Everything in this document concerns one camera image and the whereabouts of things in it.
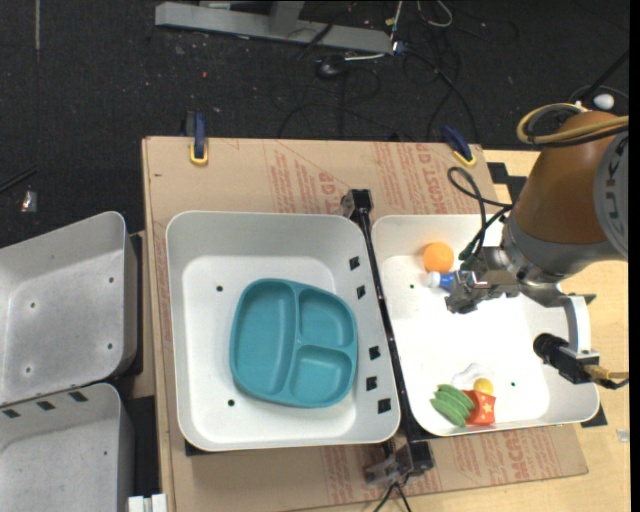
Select teal divided plate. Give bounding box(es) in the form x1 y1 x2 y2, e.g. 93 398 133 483
228 277 360 409

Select orange ball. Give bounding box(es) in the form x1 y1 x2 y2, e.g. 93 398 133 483
422 242 456 274

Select white fried egg toy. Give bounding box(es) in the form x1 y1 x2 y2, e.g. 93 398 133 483
451 363 497 396

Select thin black rod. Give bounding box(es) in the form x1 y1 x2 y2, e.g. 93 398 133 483
349 209 426 447

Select red packet with yellow stars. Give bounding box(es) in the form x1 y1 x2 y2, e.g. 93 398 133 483
464 389 498 427

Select blue bottle with white cap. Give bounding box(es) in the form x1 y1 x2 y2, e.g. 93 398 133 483
426 270 459 293

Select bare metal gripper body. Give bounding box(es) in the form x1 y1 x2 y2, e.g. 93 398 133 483
469 246 562 303

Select green pea pods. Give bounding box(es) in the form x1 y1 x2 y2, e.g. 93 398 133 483
430 383 476 428

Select black block with thin wires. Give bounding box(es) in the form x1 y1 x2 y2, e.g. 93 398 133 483
340 188 375 219
363 439 435 485

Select brown cardboard board red print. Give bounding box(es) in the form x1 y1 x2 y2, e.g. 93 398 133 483
141 135 590 512

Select black cylinder on white bracket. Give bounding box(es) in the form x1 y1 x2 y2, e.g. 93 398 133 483
532 294 601 385

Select black computer mouse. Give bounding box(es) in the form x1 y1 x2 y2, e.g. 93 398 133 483
315 54 349 79

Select white plastic tray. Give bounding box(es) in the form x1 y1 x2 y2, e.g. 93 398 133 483
164 209 403 453
0 210 139 407
370 213 601 438
0 382 136 512

